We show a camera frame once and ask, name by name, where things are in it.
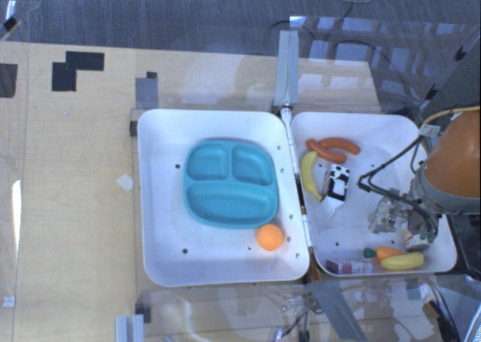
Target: white paper scrap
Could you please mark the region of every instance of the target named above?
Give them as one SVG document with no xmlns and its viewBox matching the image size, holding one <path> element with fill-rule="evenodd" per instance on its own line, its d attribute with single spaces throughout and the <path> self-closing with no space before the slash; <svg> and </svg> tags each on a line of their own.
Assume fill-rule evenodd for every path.
<svg viewBox="0 0 481 342">
<path fill-rule="evenodd" d="M 3 307 L 15 307 L 15 296 L 3 297 Z"/>
<path fill-rule="evenodd" d="M 122 175 L 117 182 L 125 191 L 130 191 L 134 188 L 134 180 L 127 174 Z"/>
</svg>

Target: white tray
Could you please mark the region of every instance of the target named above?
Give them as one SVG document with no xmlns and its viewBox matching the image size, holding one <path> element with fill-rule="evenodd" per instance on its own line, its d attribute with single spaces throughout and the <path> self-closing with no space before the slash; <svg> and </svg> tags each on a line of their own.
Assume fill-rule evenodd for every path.
<svg viewBox="0 0 481 342">
<path fill-rule="evenodd" d="M 365 247 L 386 245 L 403 249 L 401 234 L 372 234 L 368 214 L 380 197 L 355 186 L 360 174 L 385 162 L 409 144 L 417 127 L 407 118 L 351 113 L 300 113 L 292 121 L 298 160 L 307 152 L 308 138 L 338 136 L 361 147 L 348 156 L 347 199 L 328 218 L 319 202 L 304 193 L 310 235 L 319 265 L 326 259 L 361 259 Z M 277 173 L 279 209 L 273 222 L 289 241 L 268 252 L 256 242 L 257 229 L 221 229 L 202 224 L 187 212 L 183 201 L 183 166 L 189 150 L 209 139 L 235 139 L 261 147 Z M 144 266 L 162 286 L 248 283 L 295 280 L 309 265 L 306 235 L 282 121 L 270 113 L 200 110 L 150 110 L 138 122 L 141 171 Z M 425 157 L 422 148 L 419 156 Z M 381 171 L 376 181 L 407 192 L 413 175 L 409 155 Z M 327 162 L 319 160 L 314 177 L 320 188 Z M 450 270 L 457 258 L 454 240 L 444 218 L 436 241 L 424 252 L 421 269 L 403 274 Z M 394 274 L 374 266 L 374 275 Z"/>
<path fill-rule="evenodd" d="M 189 150 L 207 139 L 236 139 L 261 147 L 277 173 L 279 208 L 273 222 L 290 241 L 273 252 L 259 247 L 257 229 L 202 224 L 183 201 Z M 144 264 L 162 286 L 294 280 L 309 255 L 286 129 L 264 112 L 150 110 L 138 122 Z"/>
<path fill-rule="evenodd" d="M 347 154 L 347 161 L 342 164 L 349 169 L 350 175 L 346 201 L 333 215 L 328 216 L 311 194 L 304 193 L 314 253 L 322 269 L 330 273 L 325 267 L 327 259 L 362 260 L 362 250 L 365 247 L 374 249 L 378 246 L 390 246 L 404 250 L 399 230 L 395 233 L 378 234 L 368 230 L 368 215 L 376 209 L 381 196 L 360 190 L 356 182 L 359 176 L 371 170 L 373 166 L 377 167 L 386 162 L 411 143 L 418 135 L 416 125 L 408 118 L 396 115 L 306 112 L 293 119 L 292 131 L 299 159 L 307 152 L 305 141 L 309 138 L 318 140 L 329 137 L 346 138 L 361 147 L 359 155 Z M 374 182 L 387 189 L 395 188 L 401 192 L 408 192 L 410 181 L 413 179 L 409 166 L 411 156 L 412 153 L 409 152 L 382 170 L 374 178 Z M 417 159 L 425 157 L 426 153 L 420 146 Z M 319 158 L 318 160 L 313 174 L 320 189 L 324 173 L 331 163 Z M 457 252 L 444 216 L 440 220 L 438 231 L 434 243 L 423 252 L 424 265 L 416 270 L 403 271 L 402 274 L 442 272 L 454 267 Z M 374 275 L 399 274 L 381 268 L 375 259 L 372 262 Z"/>
</svg>

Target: black square marker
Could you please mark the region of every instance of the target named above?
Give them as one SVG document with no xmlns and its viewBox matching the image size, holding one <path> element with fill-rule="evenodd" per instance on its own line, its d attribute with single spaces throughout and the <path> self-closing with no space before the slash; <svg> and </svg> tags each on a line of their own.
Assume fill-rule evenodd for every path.
<svg viewBox="0 0 481 342">
<path fill-rule="evenodd" d="M 0 98 L 13 98 L 17 88 L 17 64 L 0 63 Z"/>
<path fill-rule="evenodd" d="M 64 62 L 52 65 L 52 91 L 77 91 L 77 72 L 67 69 Z"/>
<path fill-rule="evenodd" d="M 104 54 L 93 52 L 73 52 L 67 51 L 66 69 L 69 71 L 103 71 Z"/>
<path fill-rule="evenodd" d="M 18 22 L 17 22 L 17 19 L 15 19 L 15 17 L 9 17 L 8 20 L 6 20 L 4 23 L 3 23 L 3 26 L 5 27 L 5 29 L 7 29 L 8 32 L 10 32 L 12 29 L 14 29 L 16 26 L 17 26 Z"/>
</svg>

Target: glass panel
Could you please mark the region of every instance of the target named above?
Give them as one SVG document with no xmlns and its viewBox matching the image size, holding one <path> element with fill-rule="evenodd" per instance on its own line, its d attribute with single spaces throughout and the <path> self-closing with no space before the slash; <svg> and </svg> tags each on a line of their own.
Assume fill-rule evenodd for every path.
<svg viewBox="0 0 481 342">
<path fill-rule="evenodd" d="M 140 50 L 136 81 L 155 72 L 155 106 L 183 109 L 269 111 L 274 97 L 277 58 L 216 52 Z"/>
<path fill-rule="evenodd" d="M 479 39 L 477 24 L 291 17 L 290 26 L 301 40 L 299 104 L 409 117 Z"/>
<path fill-rule="evenodd" d="M 13 338 L 23 216 L 29 22 L 35 3 L 10 1 L 0 27 L 0 339 Z"/>
<path fill-rule="evenodd" d="M 319 294 L 323 286 L 332 290 L 330 304 Z M 458 330 L 453 317 L 476 313 L 479 299 L 467 304 L 465 314 L 459 301 L 477 289 L 463 276 L 158 289 L 143 293 L 138 310 L 147 311 L 146 340 L 298 341 L 306 331 L 315 342 L 442 340 L 466 335 L 469 322 Z"/>
</svg>

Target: black tape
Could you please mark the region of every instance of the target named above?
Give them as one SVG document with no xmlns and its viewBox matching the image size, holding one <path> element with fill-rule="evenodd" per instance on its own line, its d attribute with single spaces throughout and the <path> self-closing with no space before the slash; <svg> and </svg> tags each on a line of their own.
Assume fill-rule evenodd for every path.
<svg viewBox="0 0 481 342">
<path fill-rule="evenodd" d="M 464 49 L 464 46 L 461 45 L 461 48 L 459 48 L 458 52 L 456 52 L 456 55 L 454 56 L 454 60 L 456 62 L 458 62 L 459 60 L 462 60 L 466 56 L 467 52 L 464 52 L 463 49 Z"/>
<path fill-rule="evenodd" d="M 143 304 L 135 304 L 135 314 L 144 315 L 144 323 L 150 323 L 152 321 L 152 312 L 150 307 Z"/>
<path fill-rule="evenodd" d="M 0 63 L 0 98 L 13 98 L 17 89 L 17 64 Z"/>
<path fill-rule="evenodd" d="M 431 100 L 436 94 L 437 94 L 437 89 L 434 89 L 436 84 L 434 84 L 431 89 L 429 90 L 428 94 L 425 97 L 425 100 Z"/>
<path fill-rule="evenodd" d="M 77 72 L 67 69 L 64 62 L 52 64 L 52 91 L 77 91 Z"/>
<path fill-rule="evenodd" d="M 69 71 L 103 71 L 104 54 L 67 51 L 66 68 Z"/>
<path fill-rule="evenodd" d="M 138 122 L 134 122 L 133 120 L 131 120 L 131 122 L 130 122 L 129 131 L 130 131 L 130 137 L 131 138 L 137 137 L 137 123 Z"/>
<path fill-rule="evenodd" d="M 17 19 L 15 19 L 15 17 L 9 17 L 4 23 L 3 23 L 3 26 L 5 27 L 5 29 L 7 29 L 7 31 L 11 31 L 12 29 L 14 29 L 18 24 L 18 21 Z"/>
</svg>

